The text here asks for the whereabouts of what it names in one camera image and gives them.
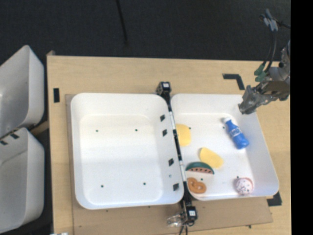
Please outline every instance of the blue bottle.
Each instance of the blue bottle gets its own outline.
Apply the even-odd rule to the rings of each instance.
[[[230,117],[224,119],[224,124],[227,126],[227,132],[233,139],[237,149],[243,149],[249,145],[249,141],[245,138],[239,127],[231,121]]]

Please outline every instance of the toy watermelon slice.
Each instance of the toy watermelon slice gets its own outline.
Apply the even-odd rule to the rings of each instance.
[[[186,171],[214,174],[213,168],[211,166],[209,166],[208,164],[203,163],[203,162],[193,162],[193,163],[190,163],[186,167]]]

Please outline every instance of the toy donut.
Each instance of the toy donut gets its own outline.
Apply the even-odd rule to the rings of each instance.
[[[206,186],[202,182],[198,182],[195,178],[188,178],[188,187],[189,190],[194,193],[205,193]]]

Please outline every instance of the yellow object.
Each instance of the yellow object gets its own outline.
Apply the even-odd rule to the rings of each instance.
[[[224,164],[224,160],[219,155],[205,147],[200,151],[200,160],[212,168],[220,168]]]
[[[176,124],[178,141],[180,146],[187,146],[191,142],[189,127],[184,124]]]

